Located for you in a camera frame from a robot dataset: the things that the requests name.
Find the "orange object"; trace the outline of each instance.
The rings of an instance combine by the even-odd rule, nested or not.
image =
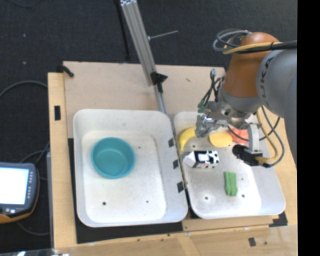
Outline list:
[[[279,40],[264,32],[253,32],[242,39],[240,46],[272,42]],[[261,61],[269,52],[233,54],[225,74],[224,90],[235,97],[257,97],[257,72]]]
[[[240,136],[241,138],[244,138],[246,140],[249,139],[249,135],[248,135],[248,131],[247,130],[239,130],[239,129],[236,129],[236,128],[232,128],[232,131]],[[232,132],[230,133],[231,136],[232,136],[232,140],[236,143],[245,143],[246,141],[241,139],[241,138],[238,138],[237,136],[235,136]]]

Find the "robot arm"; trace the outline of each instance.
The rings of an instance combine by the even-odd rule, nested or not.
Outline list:
[[[240,44],[230,43],[238,35]],[[232,36],[225,42],[229,47],[217,48],[217,42],[226,36]],[[213,48],[235,54],[215,101],[202,102],[199,106],[203,115],[197,117],[195,134],[206,137],[228,125],[246,129],[249,148],[238,146],[233,152],[247,164],[258,165],[262,157],[257,136],[260,124],[247,123],[246,119],[265,106],[284,118],[291,153],[297,164],[297,42],[281,43],[267,33],[229,29],[218,34]]]

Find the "yellow object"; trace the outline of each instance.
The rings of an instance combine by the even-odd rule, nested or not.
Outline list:
[[[215,132],[209,135],[210,142],[217,148],[227,147],[232,142],[232,136],[229,132]]]
[[[191,128],[184,130],[180,134],[178,142],[179,142],[179,147],[180,147],[181,152],[184,151],[184,147],[185,147],[186,143],[188,142],[188,140],[190,140],[192,137],[196,136],[195,129],[196,129],[196,127],[191,127]]]

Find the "green block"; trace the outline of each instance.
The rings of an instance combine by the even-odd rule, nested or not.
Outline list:
[[[235,197],[238,193],[236,173],[225,171],[223,174],[224,174],[224,190],[226,195]]]

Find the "teal bowl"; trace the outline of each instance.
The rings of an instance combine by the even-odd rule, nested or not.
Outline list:
[[[93,146],[91,162],[103,177],[118,179],[133,170],[136,155],[133,148],[123,139],[106,137]]]

